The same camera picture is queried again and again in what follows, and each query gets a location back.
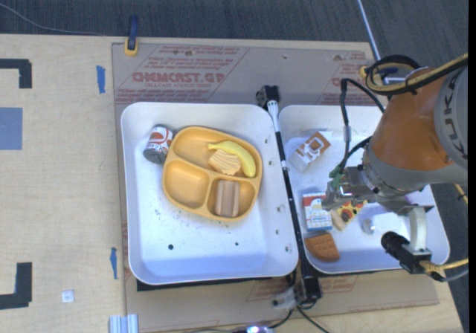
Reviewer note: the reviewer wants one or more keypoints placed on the red white and blue carton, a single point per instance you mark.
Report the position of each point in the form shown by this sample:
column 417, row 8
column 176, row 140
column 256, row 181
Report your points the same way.
column 316, row 214

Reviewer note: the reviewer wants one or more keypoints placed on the orange divided plate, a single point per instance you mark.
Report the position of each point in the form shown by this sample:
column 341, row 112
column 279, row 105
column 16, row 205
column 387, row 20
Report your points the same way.
column 186, row 183

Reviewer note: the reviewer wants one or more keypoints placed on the white and orange carton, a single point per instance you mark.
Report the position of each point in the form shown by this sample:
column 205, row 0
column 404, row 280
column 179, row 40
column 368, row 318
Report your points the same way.
column 308, row 151

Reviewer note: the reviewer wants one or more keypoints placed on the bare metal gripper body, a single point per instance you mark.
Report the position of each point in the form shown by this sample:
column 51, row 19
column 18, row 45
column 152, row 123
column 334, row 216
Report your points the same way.
column 357, row 184

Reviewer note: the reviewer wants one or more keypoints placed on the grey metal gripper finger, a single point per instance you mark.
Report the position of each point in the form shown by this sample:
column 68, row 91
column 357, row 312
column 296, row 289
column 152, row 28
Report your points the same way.
column 330, row 201

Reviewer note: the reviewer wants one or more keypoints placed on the thin black and white rod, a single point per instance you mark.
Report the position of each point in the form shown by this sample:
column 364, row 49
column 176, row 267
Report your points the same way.
column 286, row 175

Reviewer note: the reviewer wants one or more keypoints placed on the red and white can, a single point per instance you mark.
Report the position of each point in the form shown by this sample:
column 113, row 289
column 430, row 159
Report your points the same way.
column 159, row 143

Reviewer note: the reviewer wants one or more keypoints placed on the white plastic tray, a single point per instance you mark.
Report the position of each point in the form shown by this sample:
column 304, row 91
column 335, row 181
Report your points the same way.
column 372, row 249
column 208, row 249

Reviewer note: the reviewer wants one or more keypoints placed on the black cylinder on white bracket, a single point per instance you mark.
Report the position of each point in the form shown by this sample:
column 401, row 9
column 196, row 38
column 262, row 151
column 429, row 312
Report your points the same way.
column 403, row 249

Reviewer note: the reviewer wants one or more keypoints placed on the beige ridged crisp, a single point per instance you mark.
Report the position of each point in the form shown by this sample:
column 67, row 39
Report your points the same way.
column 223, row 163

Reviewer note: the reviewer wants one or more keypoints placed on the orange biscuit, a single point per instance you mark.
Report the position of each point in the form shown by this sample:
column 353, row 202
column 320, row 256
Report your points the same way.
column 323, row 248

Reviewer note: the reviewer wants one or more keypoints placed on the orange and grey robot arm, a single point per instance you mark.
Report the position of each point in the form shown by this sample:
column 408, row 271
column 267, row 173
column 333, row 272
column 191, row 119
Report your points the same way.
column 409, row 131

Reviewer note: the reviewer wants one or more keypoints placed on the slice of pizza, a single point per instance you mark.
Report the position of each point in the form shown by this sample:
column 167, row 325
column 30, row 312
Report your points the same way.
column 347, row 214

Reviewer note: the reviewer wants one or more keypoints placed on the yellow banana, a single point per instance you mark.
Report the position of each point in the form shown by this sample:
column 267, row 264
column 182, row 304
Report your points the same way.
column 243, row 155

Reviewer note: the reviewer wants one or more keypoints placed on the brown cardboard board red print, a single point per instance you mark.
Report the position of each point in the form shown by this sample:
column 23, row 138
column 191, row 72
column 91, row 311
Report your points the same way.
column 230, row 71

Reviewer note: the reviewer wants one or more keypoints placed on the tan sausage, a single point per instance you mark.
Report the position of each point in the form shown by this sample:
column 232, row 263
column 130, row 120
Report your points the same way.
column 227, row 199

